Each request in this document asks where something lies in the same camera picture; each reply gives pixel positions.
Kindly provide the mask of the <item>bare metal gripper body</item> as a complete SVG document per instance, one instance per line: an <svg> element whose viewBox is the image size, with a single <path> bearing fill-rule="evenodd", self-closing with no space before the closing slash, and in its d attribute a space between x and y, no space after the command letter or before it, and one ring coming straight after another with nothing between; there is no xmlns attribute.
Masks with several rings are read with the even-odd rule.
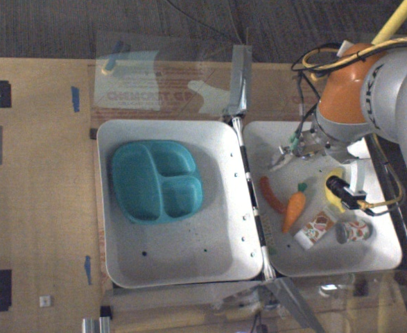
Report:
<svg viewBox="0 0 407 333"><path fill-rule="evenodd" d="M297 157L313 157L314 155L330 156L338 162L349 159L348 144L327 136L321 130L305 130L295 143L292 150Z"/></svg>

